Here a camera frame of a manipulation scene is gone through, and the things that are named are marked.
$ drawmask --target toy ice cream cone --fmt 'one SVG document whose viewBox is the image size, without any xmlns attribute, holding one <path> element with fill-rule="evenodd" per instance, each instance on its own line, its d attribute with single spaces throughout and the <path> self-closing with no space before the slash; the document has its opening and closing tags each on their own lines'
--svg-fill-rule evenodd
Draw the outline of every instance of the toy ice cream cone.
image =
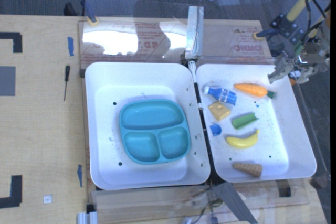
<svg viewBox="0 0 336 224">
<path fill-rule="evenodd" d="M 233 168 L 254 177 L 260 177 L 261 172 L 263 171 L 263 166 L 261 164 L 234 163 L 232 166 Z"/>
</svg>

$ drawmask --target toy banana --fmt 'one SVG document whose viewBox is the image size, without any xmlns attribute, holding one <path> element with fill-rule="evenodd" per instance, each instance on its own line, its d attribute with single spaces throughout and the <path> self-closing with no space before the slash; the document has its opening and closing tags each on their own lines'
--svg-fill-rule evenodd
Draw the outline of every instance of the toy banana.
<svg viewBox="0 0 336 224">
<path fill-rule="evenodd" d="M 256 132 L 252 135 L 250 135 L 247 138 L 238 138 L 235 136 L 228 136 L 226 138 L 226 142 L 229 143 L 229 145 L 236 147 L 236 148 L 248 148 L 255 145 L 258 141 L 258 134 L 259 130 L 256 130 Z"/>
</svg>

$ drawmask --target toy food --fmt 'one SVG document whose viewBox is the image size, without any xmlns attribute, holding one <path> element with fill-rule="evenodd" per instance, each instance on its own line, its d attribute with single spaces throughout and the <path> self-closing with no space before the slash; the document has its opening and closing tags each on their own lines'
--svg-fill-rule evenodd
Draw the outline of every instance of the toy food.
<svg viewBox="0 0 336 224">
<path fill-rule="evenodd" d="M 241 128 L 244 128 L 246 125 L 248 124 L 251 124 L 255 121 L 259 120 L 259 118 L 257 118 L 255 116 L 255 113 L 252 112 L 252 113 L 248 113 L 248 114 L 245 114 L 243 116 L 239 116 L 237 118 L 234 118 L 232 120 L 232 125 L 235 129 L 241 129 Z"/>
<path fill-rule="evenodd" d="M 252 94 L 257 97 L 264 97 L 268 96 L 273 98 L 275 93 L 271 91 L 267 91 L 264 86 L 257 85 L 257 84 L 249 84 L 249 83 L 242 83 L 242 84 L 234 84 L 234 87 L 240 91 Z"/>
<path fill-rule="evenodd" d="M 254 134 L 250 135 L 247 138 L 228 136 L 226 138 L 226 142 L 229 143 L 230 146 L 233 146 L 236 148 L 248 148 L 248 147 L 252 147 L 258 142 L 258 134 L 259 134 L 259 130 L 256 130 Z"/>
<path fill-rule="evenodd" d="M 260 177 L 263 171 L 261 164 L 234 163 L 232 167 L 254 177 Z"/>
<path fill-rule="evenodd" d="M 222 120 L 231 113 L 231 110 L 219 101 L 212 103 L 208 106 L 208 108 L 218 121 Z"/>
</svg>

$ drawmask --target black tape marking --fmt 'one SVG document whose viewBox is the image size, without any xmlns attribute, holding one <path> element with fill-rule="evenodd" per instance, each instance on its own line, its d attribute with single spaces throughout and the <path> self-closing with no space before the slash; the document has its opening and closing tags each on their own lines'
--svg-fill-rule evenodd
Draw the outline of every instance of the black tape marking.
<svg viewBox="0 0 336 224">
<path fill-rule="evenodd" d="M 18 207 L 22 202 L 22 175 L 12 176 L 10 196 L 0 198 L 0 208 Z"/>
<path fill-rule="evenodd" d="M 22 53 L 22 35 L 19 32 L 0 32 L 0 39 L 12 39 L 13 53 Z"/>
</svg>

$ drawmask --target blue tape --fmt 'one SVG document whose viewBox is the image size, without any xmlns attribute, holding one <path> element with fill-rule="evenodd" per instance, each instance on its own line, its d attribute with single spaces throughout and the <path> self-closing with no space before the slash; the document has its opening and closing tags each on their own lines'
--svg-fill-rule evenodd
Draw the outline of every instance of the blue tape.
<svg viewBox="0 0 336 224">
<path fill-rule="evenodd" d="M 97 21 L 96 16 L 93 12 L 93 9 L 91 8 L 89 2 L 82 0 L 80 2 L 80 4 L 82 5 L 82 7 L 85 9 L 85 14 L 86 16 L 88 16 L 89 20 L 93 23 L 95 23 Z"/>
<path fill-rule="evenodd" d="M 74 43 L 74 39 L 72 37 L 68 37 L 68 49 L 69 49 L 70 56 L 74 56 L 73 43 Z"/>
<path fill-rule="evenodd" d="M 79 179 L 79 185 L 80 185 L 80 187 L 82 187 L 83 186 L 83 183 L 82 183 L 82 166 L 80 164 L 78 164 L 77 175 L 78 175 L 78 179 Z"/>
</svg>

